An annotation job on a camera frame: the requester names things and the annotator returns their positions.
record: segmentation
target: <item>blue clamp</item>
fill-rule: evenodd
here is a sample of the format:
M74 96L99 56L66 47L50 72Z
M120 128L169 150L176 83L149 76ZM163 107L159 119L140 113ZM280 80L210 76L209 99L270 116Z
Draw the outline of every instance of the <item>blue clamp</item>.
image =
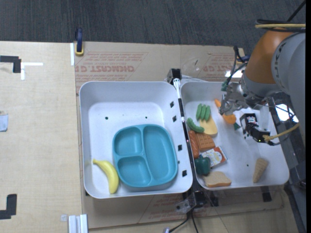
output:
M77 42L74 53L77 56L82 56L83 51L83 45L82 45L82 28L77 28L75 32L75 40Z

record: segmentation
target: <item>blue divided plate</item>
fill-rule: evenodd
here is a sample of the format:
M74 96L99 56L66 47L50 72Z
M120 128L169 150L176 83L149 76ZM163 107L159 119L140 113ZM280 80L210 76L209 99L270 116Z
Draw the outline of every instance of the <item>blue divided plate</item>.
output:
M113 157L119 178L131 187L170 182L177 174L177 158L166 129L142 124L119 130L113 137Z

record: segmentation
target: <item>gray carpet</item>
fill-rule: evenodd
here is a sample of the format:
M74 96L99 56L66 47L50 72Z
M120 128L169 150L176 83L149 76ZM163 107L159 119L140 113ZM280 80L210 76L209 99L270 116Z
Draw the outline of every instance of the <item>gray carpet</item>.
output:
M0 0L0 41L237 45L251 54L256 19L287 20L303 0ZM292 22L306 21L306 6Z

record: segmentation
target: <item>bread slice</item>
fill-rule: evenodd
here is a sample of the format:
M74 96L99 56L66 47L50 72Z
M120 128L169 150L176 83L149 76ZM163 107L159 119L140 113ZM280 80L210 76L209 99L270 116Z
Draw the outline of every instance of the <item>bread slice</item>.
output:
M207 176L203 176L203 180L207 187L229 186L231 180L220 171L210 172Z

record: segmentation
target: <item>white plastic tray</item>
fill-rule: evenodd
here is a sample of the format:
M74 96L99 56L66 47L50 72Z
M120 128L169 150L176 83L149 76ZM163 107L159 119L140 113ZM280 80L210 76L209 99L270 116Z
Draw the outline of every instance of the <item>white plastic tray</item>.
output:
M172 85L167 82L87 82L80 89L80 111L84 185L92 197L106 199L189 190L193 176L177 93ZM178 161L177 175L171 182L152 190L121 183L115 194L109 194L107 177L92 164L92 159L114 163L115 133L139 124L156 124L168 131Z
M213 117L218 128L218 134L213 138L216 146L221 146L227 155L228 160L225 163L216 166L213 170L222 171L232 180L230 186L208 188L202 176L197 175L200 185L209 190L232 189L243 187L254 187L264 185L281 185L289 179L288 166L280 145L269 146L265 143L258 143L251 137L244 138L242 128L234 130L233 125L227 124L223 117L218 113L214 99L221 100L221 84L218 82L187 82L181 86L181 97L184 105L185 119L191 117L196 121L196 110L198 104L206 104L211 108ZM276 130L270 113L264 111L242 109L235 112L237 122L240 124L240 116L243 113L255 113L260 124L265 124L275 135ZM258 183L253 183L253 173L255 162L258 158L264 158L269 165Z

